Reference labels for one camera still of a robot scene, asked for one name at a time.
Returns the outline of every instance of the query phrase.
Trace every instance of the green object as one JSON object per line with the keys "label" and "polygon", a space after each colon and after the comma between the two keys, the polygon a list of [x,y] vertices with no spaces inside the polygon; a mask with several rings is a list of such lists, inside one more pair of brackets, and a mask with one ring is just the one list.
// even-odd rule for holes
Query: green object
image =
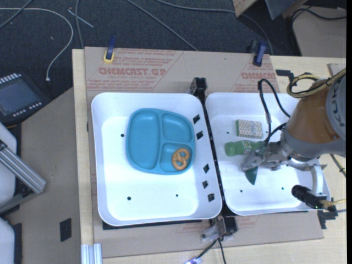
{"label": "green object", "polygon": [[242,140],[237,142],[228,142],[225,144],[225,153],[228,156],[247,155],[253,150],[258,150],[264,145],[263,141],[253,142]]}
{"label": "green object", "polygon": [[252,185],[255,184],[255,180],[257,179],[257,174],[258,174],[258,166],[246,171],[246,178],[249,181],[249,183],[251,183]]}

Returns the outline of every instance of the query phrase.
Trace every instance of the white surface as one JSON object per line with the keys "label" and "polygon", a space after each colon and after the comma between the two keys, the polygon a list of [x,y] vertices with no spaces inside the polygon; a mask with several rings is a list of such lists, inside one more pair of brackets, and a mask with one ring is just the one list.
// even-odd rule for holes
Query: white surface
{"label": "white surface", "polygon": [[[297,100],[287,94],[278,96],[284,109],[291,114]],[[287,122],[288,117],[279,109],[273,94],[264,94],[264,99],[271,114],[272,130],[274,130],[280,124]],[[264,134],[261,140],[266,138],[268,124],[259,93],[213,93],[206,100],[206,108],[214,137],[225,201],[234,213],[255,215],[311,209],[291,194],[292,187],[297,184],[312,190],[319,189],[328,196],[328,200],[330,199],[321,167],[315,167],[312,172],[303,172],[286,166],[282,166],[277,171],[259,167],[255,185],[252,185],[240,169],[246,155],[232,157],[226,155],[225,143],[248,140],[248,138],[237,137],[235,127],[237,119],[261,122]],[[280,131],[271,137],[271,141],[279,139]],[[315,159],[311,163],[319,164],[319,161]]]}
{"label": "white surface", "polygon": [[[2,123],[0,123],[0,139],[10,150],[16,153],[16,138]],[[6,202],[13,197],[15,192],[15,181],[15,174],[10,172],[10,170],[0,162],[0,206],[6,204]]]}
{"label": "white surface", "polygon": [[[185,93],[101,93],[92,101],[98,211],[113,226],[213,218],[222,207],[215,165],[200,101]],[[178,175],[136,170],[128,162],[125,137],[130,116],[140,108],[179,113],[194,126],[194,162]],[[200,120],[193,124],[193,117]],[[203,167],[208,164],[209,171]],[[204,189],[203,181],[208,182]],[[214,200],[208,201],[208,195]]]}
{"label": "white surface", "polygon": [[13,264],[15,252],[15,232],[0,218],[0,264]]}

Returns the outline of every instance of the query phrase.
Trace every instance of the white cable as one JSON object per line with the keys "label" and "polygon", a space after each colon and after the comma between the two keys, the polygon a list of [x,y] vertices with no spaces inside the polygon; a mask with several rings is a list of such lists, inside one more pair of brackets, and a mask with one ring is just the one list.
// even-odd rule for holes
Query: white cable
{"label": "white cable", "polygon": [[[0,8],[0,10],[20,10],[21,8]],[[67,18],[65,18],[64,16],[60,15],[59,13],[56,13],[54,11],[48,10],[48,9],[42,9],[42,8],[25,8],[23,10],[39,10],[39,11],[44,11],[44,12],[49,12],[55,15],[58,15],[59,17],[63,18],[66,23],[70,26],[71,28],[71,37],[70,40],[68,41],[68,43],[66,44],[66,46],[56,55],[56,57],[50,62],[47,71],[46,71],[46,81],[51,81],[50,77],[49,77],[49,71],[51,69],[51,66],[53,65],[53,63],[57,60],[57,58],[68,48],[68,46],[70,46],[72,39],[73,39],[73,27],[71,25],[71,23],[68,21]]]}

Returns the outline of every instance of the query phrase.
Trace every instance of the dark floor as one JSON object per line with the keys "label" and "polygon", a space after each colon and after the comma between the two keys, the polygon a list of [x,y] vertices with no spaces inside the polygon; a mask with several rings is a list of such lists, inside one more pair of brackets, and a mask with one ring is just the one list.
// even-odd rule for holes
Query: dark floor
{"label": "dark floor", "polygon": [[[19,8],[27,1],[0,0],[0,24],[15,13],[4,8]],[[279,16],[271,20],[265,0],[258,0],[239,18],[231,13],[183,10],[153,0],[131,1],[167,24],[188,44],[126,0],[81,0],[79,16],[92,25],[80,23],[84,46],[106,47],[110,37],[116,34],[116,47],[246,52],[252,40],[265,40],[263,30],[272,44],[272,54],[299,55],[288,19]],[[194,8],[233,10],[232,0],[163,1]],[[306,4],[347,8],[347,0],[309,0]],[[44,8],[61,14],[74,29],[72,43],[49,71],[49,86],[45,81],[47,68],[68,43],[71,31],[63,18],[42,10],[25,10],[3,27],[0,25],[0,76],[25,72],[51,98],[69,89],[72,86],[71,51],[81,48],[75,18],[68,12],[69,9],[74,12],[75,5],[76,0],[34,0],[28,5],[28,8]]]}

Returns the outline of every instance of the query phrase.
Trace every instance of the green bottle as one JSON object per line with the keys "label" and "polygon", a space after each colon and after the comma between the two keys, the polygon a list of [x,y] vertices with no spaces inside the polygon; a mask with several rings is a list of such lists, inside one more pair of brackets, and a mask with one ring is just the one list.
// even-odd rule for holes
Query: green bottle
{"label": "green bottle", "polygon": [[258,150],[264,146],[263,141],[253,142],[242,140],[237,142],[228,142],[225,144],[225,153],[228,156],[247,155],[253,150]]}

